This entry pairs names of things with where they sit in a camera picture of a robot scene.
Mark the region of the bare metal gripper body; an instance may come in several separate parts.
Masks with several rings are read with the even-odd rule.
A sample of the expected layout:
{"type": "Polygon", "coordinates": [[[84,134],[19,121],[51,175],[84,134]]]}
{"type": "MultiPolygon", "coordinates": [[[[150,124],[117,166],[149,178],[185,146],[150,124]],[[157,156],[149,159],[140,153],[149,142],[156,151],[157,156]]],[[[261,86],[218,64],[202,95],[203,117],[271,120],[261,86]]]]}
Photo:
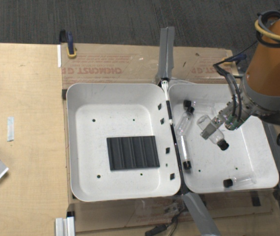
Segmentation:
{"type": "Polygon", "coordinates": [[[239,102],[228,102],[227,106],[213,118],[215,129],[222,125],[228,130],[238,129],[252,114],[253,102],[250,98],[241,97],[239,102]]]}

